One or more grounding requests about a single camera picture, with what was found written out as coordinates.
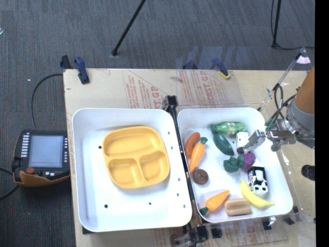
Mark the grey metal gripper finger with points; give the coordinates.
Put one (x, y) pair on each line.
(254, 141)

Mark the black cylinder on white bracket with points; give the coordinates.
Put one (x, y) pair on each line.
(308, 172)

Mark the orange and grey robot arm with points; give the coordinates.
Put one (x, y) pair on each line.
(306, 96)

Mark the white plastic tray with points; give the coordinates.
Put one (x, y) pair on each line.
(128, 210)
(221, 184)

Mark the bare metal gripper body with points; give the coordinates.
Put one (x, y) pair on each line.
(281, 135)

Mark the orange carrot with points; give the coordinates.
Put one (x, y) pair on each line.
(217, 199)
(196, 154)

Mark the orange sausage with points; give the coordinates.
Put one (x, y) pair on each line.
(191, 144)

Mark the brown doughnut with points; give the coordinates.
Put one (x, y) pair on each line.
(200, 176)

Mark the white can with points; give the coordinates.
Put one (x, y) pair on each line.
(242, 139)

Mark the cow print milk carton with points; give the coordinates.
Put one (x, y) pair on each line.
(259, 183)

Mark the dark green cucumber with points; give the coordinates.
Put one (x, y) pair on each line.
(223, 144)

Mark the brown cardboard board red print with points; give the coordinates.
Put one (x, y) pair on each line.
(154, 91)

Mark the green bottle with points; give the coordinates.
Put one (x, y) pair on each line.
(228, 128)

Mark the yellow divided plate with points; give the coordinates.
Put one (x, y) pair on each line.
(120, 140)

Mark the thin black and white rod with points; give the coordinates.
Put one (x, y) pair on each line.
(185, 163)

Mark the yellow banana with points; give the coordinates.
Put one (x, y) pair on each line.
(250, 197)

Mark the green broccoli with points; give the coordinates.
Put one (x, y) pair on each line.
(231, 165)

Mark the tan bread bun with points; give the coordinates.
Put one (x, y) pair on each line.
(237, 207)

